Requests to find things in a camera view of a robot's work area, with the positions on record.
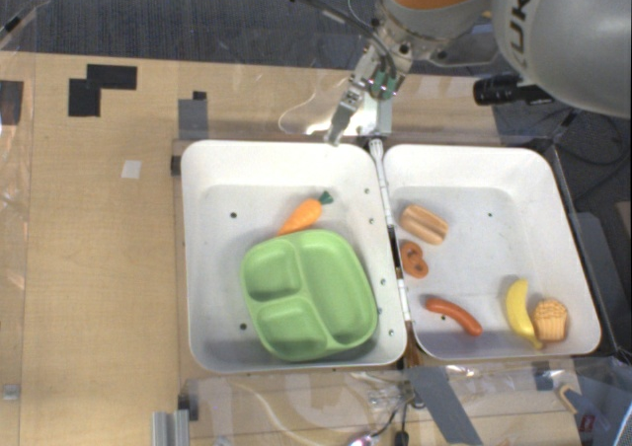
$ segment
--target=yellow banana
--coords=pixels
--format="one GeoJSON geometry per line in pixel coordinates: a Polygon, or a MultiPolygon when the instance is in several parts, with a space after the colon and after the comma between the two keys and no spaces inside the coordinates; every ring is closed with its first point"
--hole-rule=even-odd
{"type": "Polygon", "coordinates": [[[505,298],[507,318],[510,327],[516,334],[528,339],[535,349],[542,349],[542,343],[535,336],[533,323],[526,312],[527,289],[528,281],[526,279],[517,279],[512,283],[505,298]]]}

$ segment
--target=wooden table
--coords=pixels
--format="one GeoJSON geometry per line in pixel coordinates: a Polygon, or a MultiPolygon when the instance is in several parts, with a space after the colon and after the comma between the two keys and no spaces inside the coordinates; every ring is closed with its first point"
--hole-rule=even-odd
{"type": "MultiPolygon", "coordinates": [[[[178,100],[206,92],[215,135],[249,136],[254,128],[282,138],[277,121],[284,112],[327,114],[348,73],[46,54],[29,58],[36,73],[36,119],[22,395],[19,406],[2,403],[5,435],[0,438],[11,446],[18,439],[21,446],[149,444],[151,413],[176,408],[183,371],[199,375],[180,356],[186,339],[179,335],[170,175],[178,100]],[[88,63],[137,66],[137,89],[104,90],[101,117],[69,117],[69,79],[85,78],[88,63]],[[127,161],[141,163],[137,179],[121,176],[127,161]]],[[[474,106],[470,89],[467,79],[411,76],[396,101],[395,128],[417,132],[428,142],[497,143],[491,112],[474,106]]],[[[8,365],[0,368],[3,381],[12,370],[8,365]]],[[[236,445],[337,444],[357,432],[363,419],[379,425],[379,417],[367,410],[358,417],[358,407],[367,406],[365,396],[355,396],[347,407],[354,415],[344,416],[336,396],[353,395],[349,376],[297,377],[307,378],[316,408],[343,410],[334,430],[322,430],[318,420],[291,411],[306,389],[288,386],[287,378],[295,383],[289,376],[231,382],[215,377],[205,384],[230,393],[236,445]],[[253,404],[235,405],[245,402],[242,393],[254,395],[253,404]],[[257,407],[280,416],[279,428],[294,431],[240,432],[237,424],[250,420],[252,425],[249,416],[257,407]]],[[[525,395],[521,402],[528,401],[525,395]]],[[[494,404],[508,409],[501,428],[488,411],[474,418],[481,435],[494,444],[518,436],[520,444],[578,443],[569,413],[555,407],[520,411],[516,397],[509,408],[494,404]]],[[[420,436],[425,445],[443,444],[426,411],[409,418],[411,444],[422,444],[420,436]]],[[[219,432],[203,424],[194,424],[194,432],[196,426],[192,443],[212,444],[210,437],[219,432]]]]}

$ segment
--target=white plastic tray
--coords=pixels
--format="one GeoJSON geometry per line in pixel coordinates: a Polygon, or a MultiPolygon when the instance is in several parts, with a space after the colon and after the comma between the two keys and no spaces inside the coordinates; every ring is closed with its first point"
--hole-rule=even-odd
{"type": "Polygon", "coordinates": [[[398,228],[398,240],[417,242],[430,267],[424,279],[405,276],[420,346],[444,360],[542,357],[593,351],[600,327],[555,179],[547,162],[521,149],[400,145],[385,156],[393,215],[409,203],[444,218],[448,235],[431,246],[398,228]],[[513,334],[505,293],[529,281],[528,309],[543,297],[569,311],[562,342],[534,349],[513,334]],[[469,311],[479,337],[427,311],[441,297],[469,311]]]}
{"type": "Polygon", "coordinates": [[[396,276],[372,160],[357,147],[202,141],[182,160],[190,345],[198,363],[222,373],[375,366],[406,345],[396,276]],[[375,295],[377,329],[360,347],[327,359],[289,363],[269,354],[252,327],[239,267],[273,237],[292,209],[326,189],[335,199],[314,228],[350,242],[375,295]]]}

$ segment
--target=green plate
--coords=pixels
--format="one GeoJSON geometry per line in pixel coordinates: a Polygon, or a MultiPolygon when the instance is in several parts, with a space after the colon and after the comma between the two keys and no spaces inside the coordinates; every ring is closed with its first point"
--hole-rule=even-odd
{"type": "Polygon", "coordinates": [[[265,241],[241,264],[241,286],[266,349],[283,360],[314,360],[365,342],[377,307],[351,245],[327,230],[265,241]]]}

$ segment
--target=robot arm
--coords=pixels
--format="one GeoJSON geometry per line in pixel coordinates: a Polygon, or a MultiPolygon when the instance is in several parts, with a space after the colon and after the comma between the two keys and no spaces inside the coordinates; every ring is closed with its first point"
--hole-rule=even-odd
{"type": "Polygon", "coordinates": [[[392,98],[413,61],[445,63],[450,46],[489,10],[499,49],[518,74],[477,83],[479,104],[538,104],[552,96],[630,117],[630,2],[378,0],[374,42],[351,76],[326,140],[337,144],[350,121],[358,134],[389,133],[392,98]]]}

